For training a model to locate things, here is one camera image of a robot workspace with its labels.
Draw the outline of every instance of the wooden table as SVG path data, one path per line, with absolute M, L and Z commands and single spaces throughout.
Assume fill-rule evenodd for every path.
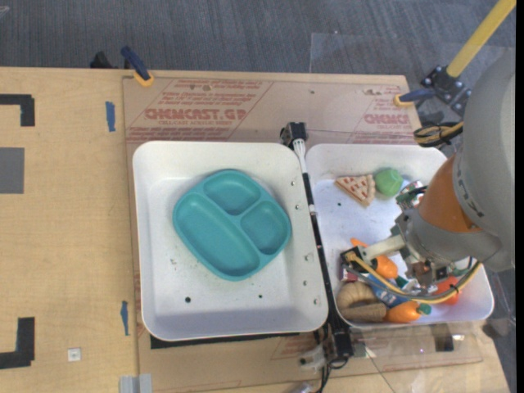
M 198 78 L 206 73 L 154 74 Z M 10 362 L 17 356 L 7 354 L 16 353 L 20 318 L 34 318 L 35 339 L 29 366 L 0 369 L 1 392 L 117 392 L 122 376 L 140 373 L 122 90 L 122 78 L 130 75 L 126 70 L 0 68 L 0 93 L 35 100 L 35 126 L 20 126 L 19 106 L 0 105 L 0 147 L 24 149 L 25 174 L 23 193 L 0 193 L 0 363 L 2 357 Z M 380 80 L 404 83 L 398 77 Z M 114 132 L 108 130 L 106 102 L 115 106 Z M 334 373 L 325 391 L 508 391 L 493 342 L 477 326 L 473 332 L 481 362 L 353 377 Z M 191 356 L 200 350 L 184 348 Z M 196 379 L 201 370 L 193 368 Z M 273 382 L 271 374 L 267 378 Z M 296 382 L 221 391 L 277 393 L 292 386 Z

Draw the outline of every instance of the teal divided plate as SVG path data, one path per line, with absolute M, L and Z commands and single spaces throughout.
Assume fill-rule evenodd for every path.
M 191 253 L 229 281 L 259 272 L 291 236 L 282 207 L 234 169 L 220 170 L 186 192 L 174 206 L 173 225 Z

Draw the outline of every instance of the red tomato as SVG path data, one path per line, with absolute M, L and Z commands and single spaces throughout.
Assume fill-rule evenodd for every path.
M 441 294 L 442 292 L 449 290 L 452 285 L 456 286 L 457 282 L 459 282 L 459 279 L 457 277 L 455 277 L 454 275 L 448 276 L 448 279 L 436 284 L 436 294 Z M 443 301 L 441 304 L 455 305 L 457 304 L 457 301 L 459 301 L 459 295 L 460 294 L 457 293 L 454 296 L 450 297 L 448 300 Z

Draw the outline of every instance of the black corner marker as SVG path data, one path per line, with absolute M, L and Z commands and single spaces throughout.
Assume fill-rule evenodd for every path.
M 31 95 L 0 94 L 0 105 L 20 105 L 20 126 L 34 127 L 34 98 Z
M 34 318 L 18 318 L 16 348 L 0 352 L 0 369 L 29 367 L 34 360 Z

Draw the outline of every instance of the green ball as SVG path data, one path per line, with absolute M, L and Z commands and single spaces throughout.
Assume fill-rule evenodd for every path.
M 402 187 L 402 176 L 395 169 L 385 169 L 375 175 L 375 187 L 377 191 L 387 197 L 396 195 Z

